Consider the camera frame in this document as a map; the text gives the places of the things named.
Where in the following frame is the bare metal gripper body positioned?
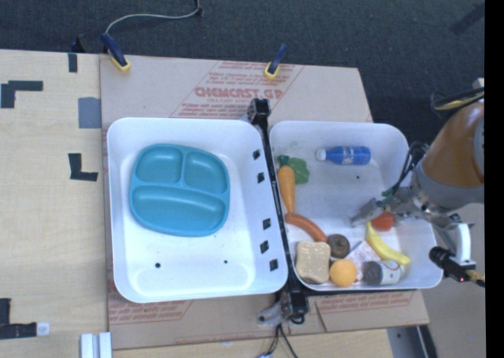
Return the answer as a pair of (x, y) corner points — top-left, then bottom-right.
(384, 186), (448, 228)

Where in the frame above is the red tomato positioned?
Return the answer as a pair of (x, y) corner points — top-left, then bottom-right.
(370, 211), (396, 232)

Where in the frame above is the white plastic tray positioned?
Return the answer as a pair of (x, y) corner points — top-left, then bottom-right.
(106, 116), (290, 304)
(269, 120), (444, 292)

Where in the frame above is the yellow banana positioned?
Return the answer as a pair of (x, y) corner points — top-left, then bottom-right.
(365, 221), (412, 267)

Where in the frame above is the white and red packet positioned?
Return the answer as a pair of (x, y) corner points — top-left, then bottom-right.
(346, 240), (383, 282)

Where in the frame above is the brown doughnut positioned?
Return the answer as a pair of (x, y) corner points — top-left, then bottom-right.
(326, 233), (351, 260)

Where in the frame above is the orange sausage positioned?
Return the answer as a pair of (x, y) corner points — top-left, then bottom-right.
(283, 212), (329, 244)

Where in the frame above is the small white and grey can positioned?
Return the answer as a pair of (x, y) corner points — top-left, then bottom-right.
(361, 260), (403, 286)

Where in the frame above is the blue bottle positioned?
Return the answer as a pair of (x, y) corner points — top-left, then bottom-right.
(314, 146), (372, 167)

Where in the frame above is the orange ball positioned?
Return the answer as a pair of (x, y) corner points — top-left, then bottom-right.
(328, 258), (359, 288)

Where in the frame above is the beige bread slice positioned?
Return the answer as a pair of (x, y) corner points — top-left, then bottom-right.
(295, 240), (332, 286)

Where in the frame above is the green lettuce leaf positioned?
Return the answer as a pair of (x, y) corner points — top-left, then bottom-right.
(289, 157), (311, 186)

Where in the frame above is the orange carrot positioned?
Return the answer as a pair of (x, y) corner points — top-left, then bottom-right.
(276, 154), (297, 215)

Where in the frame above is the thin black and white rod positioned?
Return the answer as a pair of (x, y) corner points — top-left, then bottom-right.
(258, 120), (302, 294)

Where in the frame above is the blue divided plate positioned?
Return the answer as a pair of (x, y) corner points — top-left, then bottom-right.
(128, 142), (232, 238)

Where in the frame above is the brown cardboard board red print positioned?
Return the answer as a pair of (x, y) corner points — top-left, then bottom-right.
(98, 53), (431, 350)

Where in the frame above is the black cylinder on white bracket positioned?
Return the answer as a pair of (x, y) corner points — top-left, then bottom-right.
(428, 222), (478, 283)

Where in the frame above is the black block with thin wires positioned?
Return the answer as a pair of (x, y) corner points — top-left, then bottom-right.
(244, 98), (272, 126)
(275, 289), (310, 320)

